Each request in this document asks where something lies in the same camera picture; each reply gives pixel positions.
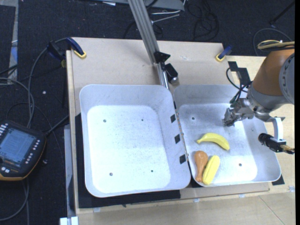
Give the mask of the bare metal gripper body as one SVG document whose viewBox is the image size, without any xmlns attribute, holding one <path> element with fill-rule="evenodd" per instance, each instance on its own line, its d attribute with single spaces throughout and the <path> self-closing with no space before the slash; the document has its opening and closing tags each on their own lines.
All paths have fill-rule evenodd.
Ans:
<svg viewBox="0 0 300 225">
<path fill-rule="evenodd" d="M 233 122 L 252 119 L 254 117 L 262 121 L 268 121 L 271 118 L 270 112 L 270 109 L 264 108 L 250 98 L 240 98 L 230 105 L 230 119 Z"/>
</svg>

